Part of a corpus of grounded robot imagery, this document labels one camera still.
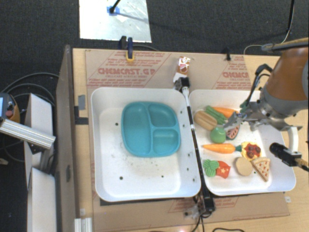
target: dark floor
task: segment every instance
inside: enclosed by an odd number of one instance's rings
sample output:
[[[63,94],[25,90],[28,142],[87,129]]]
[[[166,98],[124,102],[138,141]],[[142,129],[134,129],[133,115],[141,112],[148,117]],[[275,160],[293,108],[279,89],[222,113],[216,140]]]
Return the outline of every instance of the dark floor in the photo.
[[[229,47],[242,54],[251,44],[280,43],[286,35],[291,0],[147,0],[153,43],[161,51],[220,53]],[[295,0],[288,40],[308,37],[309,0]],[[63,49],[71,47],[116,49],[117,42],[79,38],[79,0],[0,0],[0,90],[30,73],[58,73]],[[265,54],[258,47],[247,54]],[[54,92],[56,79],[40,76],[24,82]],[[15,96],[34,92],[21,87]],[[21,109],[27,97],[17,99]],[[8,148],[23,158],[20,147]],[[27,190],[24,166],[0,158],[0,231],[26,231]]]

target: orange carrot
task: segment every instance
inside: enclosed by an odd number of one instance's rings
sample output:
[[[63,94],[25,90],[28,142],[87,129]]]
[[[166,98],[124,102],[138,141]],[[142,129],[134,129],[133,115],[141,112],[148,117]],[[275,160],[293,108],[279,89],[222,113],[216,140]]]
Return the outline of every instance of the orange carrot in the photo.
[[[210,144],[203,145],[203,148],[222,154],[231,154],[235,150],[241,151],[241,148],[239,148],[238,146],[235,147],[232,144]]]
[[[233,112],[237,112],[234,109],[224,108],[224,107],[213,107],[213,109],[216,110],[217,112],[223,114],[227,118],[230,118],[232,116]]]

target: silver metal sheet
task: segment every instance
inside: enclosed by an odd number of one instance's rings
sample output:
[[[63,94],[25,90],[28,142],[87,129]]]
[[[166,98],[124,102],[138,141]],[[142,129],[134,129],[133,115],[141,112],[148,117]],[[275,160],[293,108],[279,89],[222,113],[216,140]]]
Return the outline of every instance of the silver metal sheet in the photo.
[[[118,41],[122,36],[134,42],[151,43],[146,0],[121,0],[110,15],[107,8],[117,0],[79,0],[80,38]]]

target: blue divided plate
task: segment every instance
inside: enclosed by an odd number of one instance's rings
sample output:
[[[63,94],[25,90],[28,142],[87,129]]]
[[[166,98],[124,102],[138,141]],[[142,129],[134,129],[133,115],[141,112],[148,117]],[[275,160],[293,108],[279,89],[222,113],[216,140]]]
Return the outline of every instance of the blue divided plate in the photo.
[[[164,157],[180,146],[175,112],[157,102],[133,102],[122,111],[121,132],[126,149],[138,157]]]

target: green ball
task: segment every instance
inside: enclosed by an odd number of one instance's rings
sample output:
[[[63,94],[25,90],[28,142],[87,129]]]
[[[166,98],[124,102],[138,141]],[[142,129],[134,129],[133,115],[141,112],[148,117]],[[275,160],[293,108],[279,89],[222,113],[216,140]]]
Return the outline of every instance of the green ball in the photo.
[[[226,140],[226,132],[221,127],[216,127],[211,131],[211,140],[216,144],[224,143]]]

